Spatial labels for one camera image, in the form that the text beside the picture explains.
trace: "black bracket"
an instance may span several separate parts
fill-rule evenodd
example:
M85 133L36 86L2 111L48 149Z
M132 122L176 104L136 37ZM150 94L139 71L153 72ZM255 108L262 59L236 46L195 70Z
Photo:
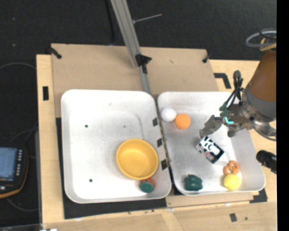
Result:
M148 71L147 71L146 65L152 60L152 58L148 57L148 56L141 55L141 54L137 54L135 58L136 58L136 62L137 62L138 67L141 66L143 69L143 73L147 74Z

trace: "yellow lemon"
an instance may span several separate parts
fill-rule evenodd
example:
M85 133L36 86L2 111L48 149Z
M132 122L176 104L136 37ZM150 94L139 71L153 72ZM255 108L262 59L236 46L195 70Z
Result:
M236 190L240 187L242 179L236 174L228 174L223 180L223 184L229 190Z

